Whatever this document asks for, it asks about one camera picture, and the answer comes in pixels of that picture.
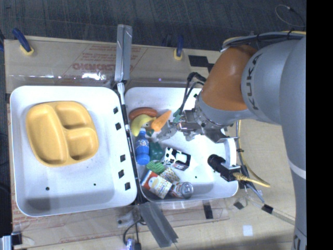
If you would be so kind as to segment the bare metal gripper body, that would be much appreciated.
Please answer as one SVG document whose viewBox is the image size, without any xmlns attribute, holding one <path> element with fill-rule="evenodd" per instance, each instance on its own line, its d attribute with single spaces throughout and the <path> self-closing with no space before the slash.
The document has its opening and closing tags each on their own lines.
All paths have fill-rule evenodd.
<svg viewBox="0 0 333 250">
<path fill-rule="evenodd" d="M 191 141 L 196 135 L 204 135 L 213 143 L 222 143 L 227 139 L 222 131 L 223 126 L 207 119 L 201 111 L 195 108 L 182 112 L 176 128 L 183 132 L 187 141 Z"/>
</svg>

